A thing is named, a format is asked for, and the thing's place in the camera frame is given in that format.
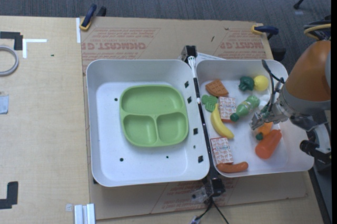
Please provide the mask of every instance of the red and white box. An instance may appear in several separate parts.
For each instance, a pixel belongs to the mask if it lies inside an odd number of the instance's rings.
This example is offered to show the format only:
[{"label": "red and white box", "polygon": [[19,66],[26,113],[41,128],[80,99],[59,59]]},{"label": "red and white box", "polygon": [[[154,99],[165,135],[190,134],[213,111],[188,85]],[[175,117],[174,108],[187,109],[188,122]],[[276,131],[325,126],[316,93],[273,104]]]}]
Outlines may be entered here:
[{"label": "red and white box", "polygon": [[222,122],[232,122],[231,114],[236,112],[235,98],[229,96],[219,96],[219,113]]},{"label": "red and white box", "polygon": [[231,147],[226,137],[210,139],[215,165],[233,163]]}]

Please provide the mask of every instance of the blue and yellow clamp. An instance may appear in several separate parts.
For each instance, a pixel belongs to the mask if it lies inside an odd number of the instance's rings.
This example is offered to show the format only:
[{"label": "blue and yellow clamp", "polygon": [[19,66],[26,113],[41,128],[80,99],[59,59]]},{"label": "blue and yellow clamp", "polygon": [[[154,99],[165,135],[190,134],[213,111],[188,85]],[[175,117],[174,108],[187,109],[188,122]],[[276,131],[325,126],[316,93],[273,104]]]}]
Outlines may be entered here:
[{"label": "blue and yellow clamp", "polygon": [[[85,17],[81,20],[80,22],[80,29],[83,31],[87,31],[91,25],[91,18],[94,15],[95,11],[97,9],[97,5],[96,4],[92,4],[87,12],[87,14],[85,15]],[[106,14],[106,8],[105,7],[101,7],[100,11],[97,13],[96,16],[105,16]]]},{"label": "blue and yellow clamp", "polygon": [[268,33],[268,40],[273,36],[273,35],[277,35],[279,33],[279,29],[274,27],[274,26],[267,26],[267,25],[263,25],[263,26],[255,26],[253,25],[251,27],[251,31],[253,34],[256,35],[262,35],[262,33]]}]

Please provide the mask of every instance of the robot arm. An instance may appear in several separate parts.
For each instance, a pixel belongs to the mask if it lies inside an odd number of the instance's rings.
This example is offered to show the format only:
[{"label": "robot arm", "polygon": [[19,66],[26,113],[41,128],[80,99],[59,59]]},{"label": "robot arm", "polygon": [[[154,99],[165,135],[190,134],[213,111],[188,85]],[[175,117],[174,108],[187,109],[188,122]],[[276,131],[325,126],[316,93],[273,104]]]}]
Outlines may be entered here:
[{"label": "robot arm", "polygon": [[[263,64],[271,80],[277,79],[266,63]],[[324,164],[331,163],[329,132],[325,126],[311,119],[311,116],[331,109],[331,41],[317,41],[309,46],[288,79],[285,82],[282,78],[277,79],[272,90],[269,103],[254,114],[251,129],[258,128],[264,122],[280,123],[290,119],[307,132],[308,138],[312,137],[312,133],[315,135],[315,142],[310,139],[303,141],[301,150]]]}]

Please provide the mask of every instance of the yellow cable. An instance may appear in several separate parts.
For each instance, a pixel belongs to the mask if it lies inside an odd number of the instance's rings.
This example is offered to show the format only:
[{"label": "yellow cable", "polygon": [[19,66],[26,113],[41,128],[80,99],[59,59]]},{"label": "yellow cable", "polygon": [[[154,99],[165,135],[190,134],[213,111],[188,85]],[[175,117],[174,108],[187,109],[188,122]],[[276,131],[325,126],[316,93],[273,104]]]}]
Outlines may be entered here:
[{"label": "yellow cable", "polygon": [[308,36],[308,37],[312,37],[316,40],[320,40],[318,37],[310,34],[311,31],[315,31],[315,30],[319,30],[319,29],[324,29],[324,28],[329,28],[331,27],[331,24],[322,24],[322,25],[318,25],[318,26],[313,26],[310,28],[307,28],[306,30],[304,30],[304,35]]}]

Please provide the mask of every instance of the tray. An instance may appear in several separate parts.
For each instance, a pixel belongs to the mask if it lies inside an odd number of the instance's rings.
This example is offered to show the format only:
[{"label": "tray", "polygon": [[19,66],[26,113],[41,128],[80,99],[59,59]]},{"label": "tray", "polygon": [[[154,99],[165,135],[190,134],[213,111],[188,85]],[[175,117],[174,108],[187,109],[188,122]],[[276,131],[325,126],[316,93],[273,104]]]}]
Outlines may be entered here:
[{"label": "tray", "polygon": [[[285,67],[277,61],[266,60],[277,77],[286,79]],[[200,119],[191,68],[180,60],[96,60],[87,68],[88,111],[91,138],[92,173],[106,187],[160,182],[194,181],[204,178],[210,168],[208,152]],[[208,94],[205,85],[219,79],[229,96],[239,104],[252,92],[239,90],[241,76],[268,76],[261,60],[203,60],[196,66],[200,96]],[[167,85],[182,96],[188,118],[186,138],[177,144],[140,147],[130,143],[123,134],[120,115],[122,93],[133,86]],[[260,98],[269,95],[254,91]],[[210,112],[203,106],[209,138],[218,138],[210,121]],[[256,176],[269,173],[306,171],[313,166],[313,157],[299,148],[306,132],[290,121],[277,124],[282,139],[267,160],[255,154],[257,140],[251,133],[252,116],[236,123],[227,123],[235,137],[230,140],[234,163],[247,161],[244,172],[223,173],[225,177]]]},{"label": "tray", "polygon": [[120,97],[120,116],[125,137],[140,147],[174,145],[189,131],[184,99],[169,85],[127,88]]}]

